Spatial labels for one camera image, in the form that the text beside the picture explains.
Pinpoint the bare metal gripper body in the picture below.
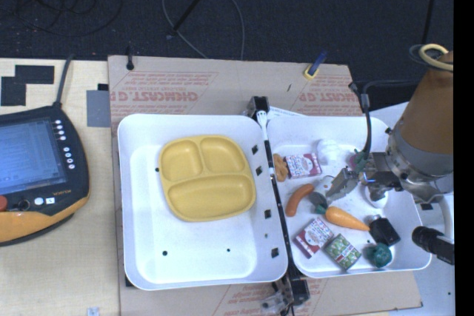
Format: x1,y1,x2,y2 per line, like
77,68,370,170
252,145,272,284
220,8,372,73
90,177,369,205
357,150,447,205

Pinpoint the small grey can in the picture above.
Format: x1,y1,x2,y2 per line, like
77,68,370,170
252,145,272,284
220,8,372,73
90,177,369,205
308,191,329,211

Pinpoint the orange toy carrot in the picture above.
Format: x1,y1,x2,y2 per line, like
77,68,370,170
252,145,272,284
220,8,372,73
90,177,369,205
315,204,371,232

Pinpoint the white toy garlic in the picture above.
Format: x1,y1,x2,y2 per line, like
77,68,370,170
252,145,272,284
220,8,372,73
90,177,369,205
317,138,341,165

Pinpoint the pink and white carton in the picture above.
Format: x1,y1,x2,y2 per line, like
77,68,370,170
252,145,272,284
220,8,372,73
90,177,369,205
284,152,323,180

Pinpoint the orange toy sausage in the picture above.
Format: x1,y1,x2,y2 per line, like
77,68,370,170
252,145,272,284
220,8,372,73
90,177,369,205
284,183,316,218

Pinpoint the red and white carton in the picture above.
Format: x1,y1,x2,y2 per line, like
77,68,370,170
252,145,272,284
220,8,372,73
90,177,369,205
293,217,335,260

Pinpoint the small black bottle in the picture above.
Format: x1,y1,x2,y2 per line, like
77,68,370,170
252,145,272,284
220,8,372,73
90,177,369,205
367,215,401,247

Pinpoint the green and white carton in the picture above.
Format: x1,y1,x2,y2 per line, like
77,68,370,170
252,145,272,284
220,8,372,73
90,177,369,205
324,233,362,271

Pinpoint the brown toy biscuit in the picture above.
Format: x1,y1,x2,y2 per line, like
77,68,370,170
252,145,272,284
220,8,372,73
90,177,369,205
273,153,290,183

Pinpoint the thin black and white rod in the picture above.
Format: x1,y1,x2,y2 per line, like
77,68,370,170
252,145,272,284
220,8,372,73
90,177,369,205
256,110,298,282

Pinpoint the green toy broccoli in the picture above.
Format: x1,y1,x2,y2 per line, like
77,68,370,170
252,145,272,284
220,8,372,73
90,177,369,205
366,242,393,269

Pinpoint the white plastic tray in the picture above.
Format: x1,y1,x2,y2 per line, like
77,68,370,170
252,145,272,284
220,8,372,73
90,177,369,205
265,114,433,279
117,113,290,292

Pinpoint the white paper sheet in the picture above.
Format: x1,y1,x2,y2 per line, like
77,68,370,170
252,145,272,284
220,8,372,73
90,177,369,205
267,106,307,118

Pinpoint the yellow divided plate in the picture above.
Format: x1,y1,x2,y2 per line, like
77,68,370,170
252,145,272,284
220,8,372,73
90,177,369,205
158,135,258,223

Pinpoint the brown cardboard board red print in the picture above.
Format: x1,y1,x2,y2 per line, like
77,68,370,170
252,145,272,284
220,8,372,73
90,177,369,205
107,55,424,316

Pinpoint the black cylinder on white bracket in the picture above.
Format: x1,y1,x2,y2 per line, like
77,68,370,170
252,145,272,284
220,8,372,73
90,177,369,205
411,192,455,266

